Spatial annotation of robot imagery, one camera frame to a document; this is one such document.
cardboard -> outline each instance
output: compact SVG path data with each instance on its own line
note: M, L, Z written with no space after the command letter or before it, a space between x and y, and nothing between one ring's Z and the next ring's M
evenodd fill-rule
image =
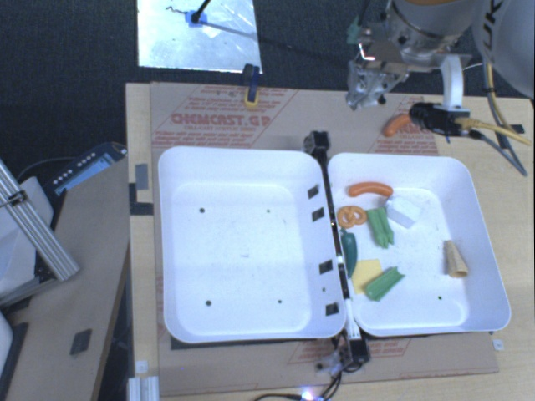
M260 89L255 109L243 105L244 88L152 84L152 170L155 202L155 274L158 304L160 394L220 393L322 385L330 381L316 364L333 352L331 340L192 346L171 339L162 319L162 274L157 168L173 145L300 150L311 130L330 134L329 155L341 151L437 155L434 137L407 125L391 138L386 122L420 97L391 94L384 106L351 111L343 92ZM346 383L454 376L498 371L487 333L375 339L371 361Z

